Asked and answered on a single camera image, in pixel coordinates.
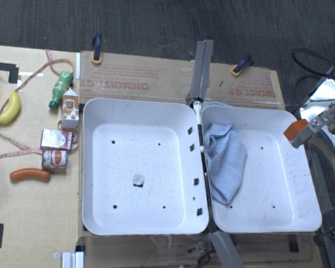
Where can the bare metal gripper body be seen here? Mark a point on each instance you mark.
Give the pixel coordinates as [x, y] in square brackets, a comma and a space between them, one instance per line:
[325, 117]

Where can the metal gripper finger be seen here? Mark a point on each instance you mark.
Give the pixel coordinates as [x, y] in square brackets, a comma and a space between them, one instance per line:
[303, 137]

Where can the orange cube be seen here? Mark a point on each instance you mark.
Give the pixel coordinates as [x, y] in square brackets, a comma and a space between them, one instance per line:
[295, 130]

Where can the white plastic tray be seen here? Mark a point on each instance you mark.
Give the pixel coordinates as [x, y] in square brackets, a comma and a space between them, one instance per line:
[143, 157]
[269, 176]

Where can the light blue towel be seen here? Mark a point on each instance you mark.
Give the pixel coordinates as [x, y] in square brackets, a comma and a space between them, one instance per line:
[225, 162]

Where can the brown cardboard board red print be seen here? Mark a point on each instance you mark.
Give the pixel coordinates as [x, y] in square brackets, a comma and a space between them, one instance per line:
[170, 82]

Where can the small white round cap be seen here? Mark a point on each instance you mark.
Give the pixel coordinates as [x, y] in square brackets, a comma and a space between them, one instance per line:
[138, 179]

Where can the white and brown carton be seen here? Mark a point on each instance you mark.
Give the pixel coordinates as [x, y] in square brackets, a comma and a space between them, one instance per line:
[70, 110]

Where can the green bottle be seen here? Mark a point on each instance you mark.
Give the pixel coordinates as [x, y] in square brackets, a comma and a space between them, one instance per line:
[61, 88]

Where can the red and white box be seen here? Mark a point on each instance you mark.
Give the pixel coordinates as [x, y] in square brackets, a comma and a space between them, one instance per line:
[56, 140]

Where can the orange and white can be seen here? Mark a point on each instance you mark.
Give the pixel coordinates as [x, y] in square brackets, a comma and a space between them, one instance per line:
[54, 159]

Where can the brown sausage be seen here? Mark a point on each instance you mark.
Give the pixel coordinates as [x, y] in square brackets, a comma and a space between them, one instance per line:
[30, 175]

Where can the pink measuring tape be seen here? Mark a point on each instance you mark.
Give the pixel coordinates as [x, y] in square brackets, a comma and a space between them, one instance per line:
[29, 80]

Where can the yellow banana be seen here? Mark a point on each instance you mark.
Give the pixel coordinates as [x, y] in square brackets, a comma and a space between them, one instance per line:
[12, 109]

